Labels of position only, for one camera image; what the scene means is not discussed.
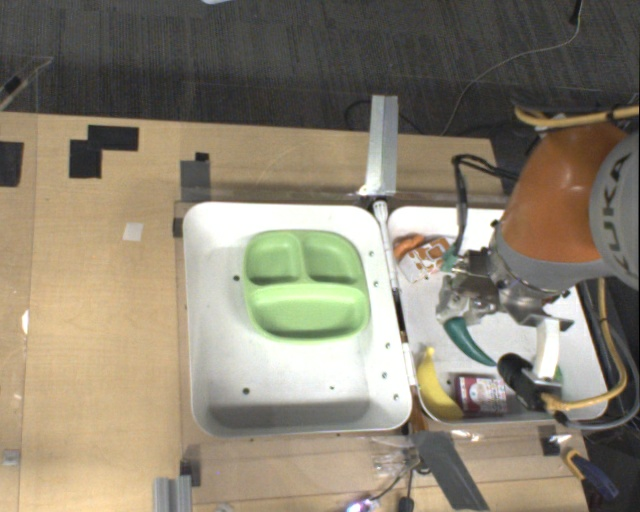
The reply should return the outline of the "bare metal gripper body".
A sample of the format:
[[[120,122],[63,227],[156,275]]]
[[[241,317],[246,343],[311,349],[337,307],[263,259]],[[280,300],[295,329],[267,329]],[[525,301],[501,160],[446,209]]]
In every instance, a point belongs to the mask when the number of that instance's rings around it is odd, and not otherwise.
[[[518,324],[539,324],[549,316],[544,306],[550,293],[517,277],[495,250],[467,251],[443,278],[443,286],[468,298],[498,298],[498,313],[509,315]]]

